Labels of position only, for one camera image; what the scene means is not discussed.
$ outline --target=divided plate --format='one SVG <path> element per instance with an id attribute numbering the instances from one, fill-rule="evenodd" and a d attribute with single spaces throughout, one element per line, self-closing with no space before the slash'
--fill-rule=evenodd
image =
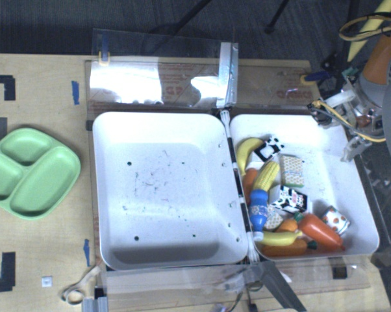
<path id="1" fill-rule="evenodd" d="M 0 141 L 0 207 L 20 218 L 48 215 L 80 174 L 80 160 L 61 142 L 21 128 Z"/>

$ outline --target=yellow pole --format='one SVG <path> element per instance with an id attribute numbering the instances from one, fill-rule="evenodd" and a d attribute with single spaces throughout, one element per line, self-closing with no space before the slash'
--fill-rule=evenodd
<path id="1" fill-rule="evenodd" d="M 391 0 L 383 0 L 375 12 L 391 12 Z M 369 19 L 360 31 L 370 31 L 378 29 L 382 24 L 381 19 Z M 349 50 L 348 62 L 352 61 L 356 54 L 362 49 L 367 40 L 352 42 Z"/>

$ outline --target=wooden table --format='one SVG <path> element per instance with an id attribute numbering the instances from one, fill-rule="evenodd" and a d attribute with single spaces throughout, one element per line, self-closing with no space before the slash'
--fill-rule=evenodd
<path id="1" fill-rule="evenodd" d="M 0 117 L 8 118 L 8 132 L 23 126 L 38 128 L 69 146 L 81 159 L 81 174 L 63 200 L 40 220 L 22 220 L 0 208 L 0 269 L 3 252 L 16 253 L 16 285 L 0 292 L 0 311 L 81 311 L 60 299 L 67 286 L 78 282 L 90 269 L 84 256 L 84 240 L 90 241 L 94 264 L 92 184 L 86 121 L 84 63 L 89 56 L 0 55 L 0 75 L 16 79 L 16 100 L 4 101 L 0 84 Z M 79 84 L 75 105 L 71 82 Z M 370 263 L 370 286 L 363 289 L 300 294 L 309 311 L 390 311 L 379 275 Z M 42 287 L 42 277 L 52 276 L 52 287 Z M 94 282 L 85 287 L 93 294 Z M 274 298 L 256 300 L 259 311 L 281 308 Z M 177 307 L 174 312 L 210 311 L 211 305 Z M 235 311 L 247 311 L 239 304 Z"/>

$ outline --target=corn cob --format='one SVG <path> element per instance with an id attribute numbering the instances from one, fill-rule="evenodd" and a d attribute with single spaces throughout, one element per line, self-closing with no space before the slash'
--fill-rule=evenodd
<path id="1" fill-rule="evenodd" d="M 269 192 L 273 181 L 275 180 L 279 172 L 279 164 L 276 162 L 269 162 L 257 176 L 255 183 L 253 184 L 253 190 L 265 190 Z"/>

